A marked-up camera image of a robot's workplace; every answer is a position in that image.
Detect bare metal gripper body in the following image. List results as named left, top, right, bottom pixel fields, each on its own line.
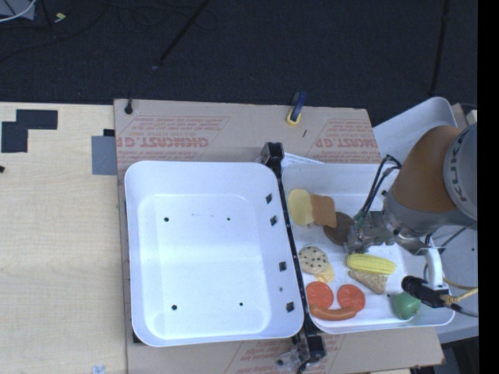
left=345, top=210, right=396, bottom=255

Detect yellow corn cob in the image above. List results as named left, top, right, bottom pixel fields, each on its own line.
left=345, top=252, right=398, bottom=276

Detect brown round patty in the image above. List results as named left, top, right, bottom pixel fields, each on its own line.
left=322, top=211, right=356, bottom=247

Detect tan pizza slice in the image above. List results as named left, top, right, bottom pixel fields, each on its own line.
left=348, top=270, right=389, bottom=296

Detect tan bread slice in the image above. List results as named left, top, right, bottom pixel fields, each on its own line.
left=310, top=194, right=338, bottom=229

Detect pale yellow flat piece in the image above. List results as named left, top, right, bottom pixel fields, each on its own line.
left=314, top=263, right=336, bottom=284

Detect chocolate chip biscuit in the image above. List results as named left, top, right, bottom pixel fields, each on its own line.
left=298, top=245, right=330, bottom=276

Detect orange round slice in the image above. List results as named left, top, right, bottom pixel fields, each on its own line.
left=305, top=280, right=335, bottom=310
left=336, top=284, right=366, bottom=312

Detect white plastic tray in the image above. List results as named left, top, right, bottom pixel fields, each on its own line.
left=123, top=160, right=306, bottom=348
left=281, top=162, right=457, bottom=335

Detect yellow bread slice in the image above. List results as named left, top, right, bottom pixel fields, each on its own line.
left=287, top=188, right=315, bottom=227

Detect green pepper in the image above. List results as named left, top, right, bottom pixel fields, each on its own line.
left=391, top=291, right=423, bottom=321

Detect thin black rod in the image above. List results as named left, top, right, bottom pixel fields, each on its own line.
left=271, top=161, right=315, bottom=339

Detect orange sausage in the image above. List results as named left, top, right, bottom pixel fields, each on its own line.
left=308, top=305, right=359, bottom=322

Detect brown cardboard board, red print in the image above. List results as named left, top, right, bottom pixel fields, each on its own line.
left=113, top=98, right=446, bottom=374

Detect black cylinder on white bracket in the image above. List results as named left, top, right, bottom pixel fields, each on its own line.
left=401, top=245, right=450, bottom=309

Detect black block with thin wires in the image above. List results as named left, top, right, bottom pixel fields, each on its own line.
left=260, top=142, right=285, bottom=168
left=291, top=332, right=328, bottom=374

